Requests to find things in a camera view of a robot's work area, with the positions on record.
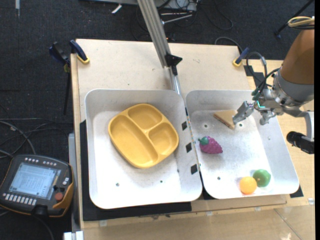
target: white tray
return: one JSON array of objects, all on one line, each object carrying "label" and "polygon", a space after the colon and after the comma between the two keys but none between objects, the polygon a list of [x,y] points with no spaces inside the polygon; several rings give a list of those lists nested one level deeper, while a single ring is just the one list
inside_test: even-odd
[{"label": "white tray", "polygon": [[[250,90],[194,90],[185,98],[205,190],[216,199],[291,194],[298,190],[299,179],[277,118],[260,125],[255,111],[230,129],[213,117],[214,112],[237,110],[251,101]],[[223,149],[222,154],[203,153],[198,139],[210,136]],[[271,173],[267,187],[253,194],[242,194],[239,181],[257,169]]]},{"label": "white tray", "polygon": [[[113,146],[110,120],[125,109],[148,103],[160,110],[179,135],[179,145],[159,164],[136,168]],[[183,98],[172,90],[94,89],[85,97],[89,193],[101,209],[190,202],[202,193],[196,151]]]}]

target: black bracket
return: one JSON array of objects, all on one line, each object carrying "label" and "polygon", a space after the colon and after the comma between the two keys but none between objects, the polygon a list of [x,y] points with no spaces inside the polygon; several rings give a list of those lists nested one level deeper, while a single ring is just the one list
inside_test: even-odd
[{"label": "black bracket", "polygon": [[177,65],[179,64],[180,61],[182,61],[181,57],[178,56],[174,56],[172,54],[167,53],[165,56],[165,61],[166,64],[168,65],[168,67],[172,68],[172,73],[177,76],[178,75],[178,71],[177,71]]}]

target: button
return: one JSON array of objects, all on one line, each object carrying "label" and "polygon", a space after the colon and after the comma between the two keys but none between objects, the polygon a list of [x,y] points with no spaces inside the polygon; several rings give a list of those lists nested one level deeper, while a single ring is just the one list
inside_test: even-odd
[{"label": "button", "polygon": [[64,194],[62,194],[61,192],[58,192],[54,195],[54,198],[57,202],[60,202],[64,198]]}]

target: black floor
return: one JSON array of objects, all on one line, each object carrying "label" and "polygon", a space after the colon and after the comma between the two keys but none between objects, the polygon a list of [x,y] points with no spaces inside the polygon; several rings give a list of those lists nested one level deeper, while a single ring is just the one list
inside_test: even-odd
[{"label": "black floor", "polygon": [[[308,1],[201,0],[195,15],[164,27],[169,42],[236,42],[267,60],[283,60],[299,31],[285,27],[280,38],[274,32]],[[72,100],[69,94],[64,114],[68,74],[49,54],[53,42],[68,55],[71,39],[151,40],[137,6],[123,5],[112,14],[116,7],[85,0],[0,0],[0,181],[10,162],[6,153],[33,152],[19,130],[28,136],[37,154],[68,161]],[[314,16],[315,3],[299,15]],[[46,223],[56,240],[71,231],[70,213]],[[50,235],[39,220],[0,209],[0,239],[44,240]]]}]

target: wooden table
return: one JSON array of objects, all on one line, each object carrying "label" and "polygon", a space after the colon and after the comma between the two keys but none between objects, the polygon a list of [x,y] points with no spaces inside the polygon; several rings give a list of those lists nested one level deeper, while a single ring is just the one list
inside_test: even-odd
[{"label": "wooden table", "polygon": [[[76,153],[76,192],[80,230],[84,239],[315,239],[314,155],[287,143],[298,174],[302,197],[257,196],[191,202],[192,212],[83,221],[80,123],[85,117],[85,95],[92,89],[171,90],[168,69],[162,68],[152,42],[77,39],[90,58],[82,64],[71,54],[71,80]],[[192,90],[252,90],[252,77],[243,65],[232,61],[239,56],[236,46],[170,43],[173,55],[182,57],[177,66],[183,98]],[[256,72],[263,72],[259,60],[251,59]],[[268,70],[281,66],[267,60]],[[313,102],[307,109],[314,110]],[[306,132],[303,118],[278,117],[284,136],[290,131]]]}]

